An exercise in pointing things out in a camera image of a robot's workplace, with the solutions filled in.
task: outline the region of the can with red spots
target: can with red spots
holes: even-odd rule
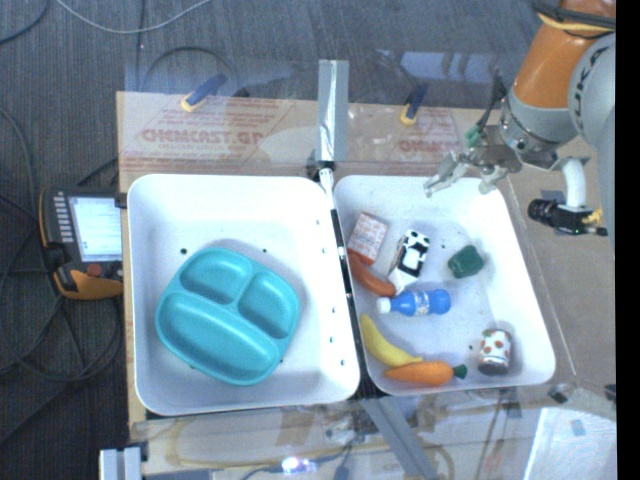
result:
[[[485,375],[504,375],[511,360],[511,334],[504,329],[487,329],[482,332],[478,370]]]

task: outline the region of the can lid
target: can lid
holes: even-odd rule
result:
[[[429,313],[444,315],[451,309],[451,296],[447,290],[438,288],[429,292]]]
[[[380,297],[376,301],[376,309],[378,313],[389,313],[391,311],[391,301],[388,297]]]

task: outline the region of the brown toy sausage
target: brown toy sausage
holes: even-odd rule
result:
[[[376,277],[357,254],[347,251],[347,256],[351,274],[364,288],[381,297],[395,297],[396,287],[392,283]]]

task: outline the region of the button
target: button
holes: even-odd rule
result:
[[[90,263],[87,265],[87,275],[91,277],[100,277],[102,275],[102,266],[98,263]]]

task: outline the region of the green block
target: green block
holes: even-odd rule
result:
[[[473,245],[467,245],[451,256],[447,265],[456,279],[477,274],[484,266],[484,260]]]

